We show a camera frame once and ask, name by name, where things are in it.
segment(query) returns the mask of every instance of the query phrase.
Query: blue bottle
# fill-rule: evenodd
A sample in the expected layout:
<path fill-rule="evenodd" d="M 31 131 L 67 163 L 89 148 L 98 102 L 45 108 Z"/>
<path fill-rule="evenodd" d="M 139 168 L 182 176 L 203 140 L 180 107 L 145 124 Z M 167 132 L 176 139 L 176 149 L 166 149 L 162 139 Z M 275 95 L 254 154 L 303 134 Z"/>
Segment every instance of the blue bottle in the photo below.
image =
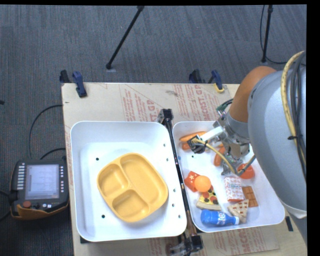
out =
<path fill-rule="evenodd" d="M 205 225 L 212 224 L 212 225 L 224 226 L 229 223 L 233 225 L 239 224 L 239 217 L 229 216 L 228 214 L 222 211 L 216 211 L 216 210 L 203 209 L 201 212 L 200 218 L 201 218 L 201 222 Z"/>

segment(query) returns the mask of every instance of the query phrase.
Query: gray carpet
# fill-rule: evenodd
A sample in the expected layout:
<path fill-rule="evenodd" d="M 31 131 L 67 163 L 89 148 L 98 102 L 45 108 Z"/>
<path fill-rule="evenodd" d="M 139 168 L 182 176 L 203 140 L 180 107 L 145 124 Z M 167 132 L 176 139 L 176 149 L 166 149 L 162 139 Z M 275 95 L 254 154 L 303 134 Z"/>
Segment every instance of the gray carpet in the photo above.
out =
<path fill-rule="evenodd" d="M 268 5 L 146 6 L 107 70 L 137 12 L 132 6 L 0 5 L 0 190 L 10 191 L 18 160 L 28 157 L 29 130 L 45 108 L 61 104 L 60 72 L 84 82 L 188 83 L 199 69 L 239 84 L 254 67 L 282 70 L 307 47 L 307 5 L 273 5 L 262 63 Z M 61 107 L 34 124 L 32 158 L 65 146 Z M 46 159 L 60 158 L 55 151 Z M 9 209 L 0 194 L 0 215 Z M 71 256 L 69 209 L 38 221 L 0 222 L 0 255 Z"/>

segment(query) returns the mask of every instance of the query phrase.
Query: toy orange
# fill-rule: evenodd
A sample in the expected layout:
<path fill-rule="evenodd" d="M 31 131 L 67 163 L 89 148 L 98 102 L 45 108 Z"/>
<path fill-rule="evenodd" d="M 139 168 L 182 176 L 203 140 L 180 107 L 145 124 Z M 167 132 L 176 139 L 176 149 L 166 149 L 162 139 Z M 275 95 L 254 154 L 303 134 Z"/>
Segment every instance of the toy orange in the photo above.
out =
<path fill-rule="evenodd" d="M 205 175 L 200 175 L 195 178 L 194 180 L 194 187 L 199 192 L 206 192 L 211 187 L 211 181 L 210 179 Z"/>
<path fill-rule="evenodd" d="M 243 169 L 245 167 L 245 163 L 241 164 L 239 167 L 238 167 L 238 171 L 240 171 L 241 169 Z M 251 179 L 255 176 L 255 171 L 253 169 L 253 167 L 251 165 L 249 165 L 249 167 L 244 171 L 244 173 L 242 173 L 240 175 L 240 178 L 242 179 L 245 179 L 245 180 L 248 180 L 248 179 Z"/>

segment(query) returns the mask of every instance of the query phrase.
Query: button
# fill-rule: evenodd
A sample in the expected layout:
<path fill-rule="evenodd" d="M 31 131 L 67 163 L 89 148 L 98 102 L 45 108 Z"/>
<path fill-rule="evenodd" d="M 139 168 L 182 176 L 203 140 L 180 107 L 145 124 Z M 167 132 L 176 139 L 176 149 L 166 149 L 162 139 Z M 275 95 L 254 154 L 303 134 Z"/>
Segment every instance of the button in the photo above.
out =
<path fill-rule="evenodd" d="M 30 208 L 30 207 L 31 207 L 31 202 L 30 202 L 30 201 L 24 201 L 23 204 L 22 204 L 22 206 L 23 206 L 24 208 Z"/>

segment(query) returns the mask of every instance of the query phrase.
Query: device screen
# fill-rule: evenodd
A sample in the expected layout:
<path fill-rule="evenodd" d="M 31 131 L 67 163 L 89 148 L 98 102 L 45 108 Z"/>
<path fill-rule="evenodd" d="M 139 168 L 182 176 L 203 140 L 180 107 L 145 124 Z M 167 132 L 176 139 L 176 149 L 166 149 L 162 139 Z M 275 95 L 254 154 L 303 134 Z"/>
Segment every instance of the device screen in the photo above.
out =
<path fill-rule="evenodd" d="M 59 164 L 28 164 L 25 199 L 59 198 Z"/>

